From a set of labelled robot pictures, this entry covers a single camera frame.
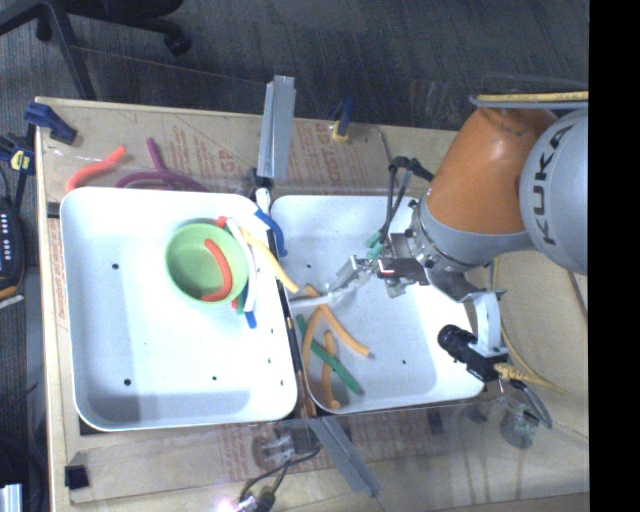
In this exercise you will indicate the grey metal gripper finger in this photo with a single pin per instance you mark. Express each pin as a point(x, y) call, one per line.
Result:
point(361, 283)
point(350, 266)

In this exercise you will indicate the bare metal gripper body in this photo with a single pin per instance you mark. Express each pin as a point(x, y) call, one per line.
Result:
point(406, 266)

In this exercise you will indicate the white rubber tube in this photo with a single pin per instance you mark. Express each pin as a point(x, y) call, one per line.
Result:
point(310, 300)
point(251, 270)

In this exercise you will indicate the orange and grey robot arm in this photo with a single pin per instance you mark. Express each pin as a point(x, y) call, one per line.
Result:
point(480, 170)

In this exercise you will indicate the yellow rubber tube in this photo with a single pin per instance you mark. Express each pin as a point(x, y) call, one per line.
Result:
point(327, 370)
point(345, 335)
point(270, 260)
point(306, 350)

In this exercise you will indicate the white plastic tray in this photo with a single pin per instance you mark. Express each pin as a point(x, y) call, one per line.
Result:
point(400, 340)
point(150, 350)

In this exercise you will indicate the blue rubber tube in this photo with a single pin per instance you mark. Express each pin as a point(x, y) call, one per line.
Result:
point(250, 317)
point(276, 232)

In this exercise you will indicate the green rubber tube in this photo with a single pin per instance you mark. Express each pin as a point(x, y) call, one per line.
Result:
point(240, 305)
point(335, 367)

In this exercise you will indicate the red rubber tube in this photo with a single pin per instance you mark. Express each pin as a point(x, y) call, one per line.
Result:
point(224, 265)
point(221, 221)

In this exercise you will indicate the green bowl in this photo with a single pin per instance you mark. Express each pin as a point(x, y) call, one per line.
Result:
point(192, 265)

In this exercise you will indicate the brown cardboard board red print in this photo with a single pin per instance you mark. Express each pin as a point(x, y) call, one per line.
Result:
point(200, 145)

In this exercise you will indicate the purple rubber tube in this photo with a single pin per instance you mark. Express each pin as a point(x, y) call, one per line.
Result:
point(155, 176)

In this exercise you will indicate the orange rubber tube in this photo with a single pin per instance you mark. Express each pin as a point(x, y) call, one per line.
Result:
point(90, 171)

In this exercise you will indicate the black cylinder on white bracket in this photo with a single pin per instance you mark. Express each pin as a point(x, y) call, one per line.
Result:
point(467, 350)

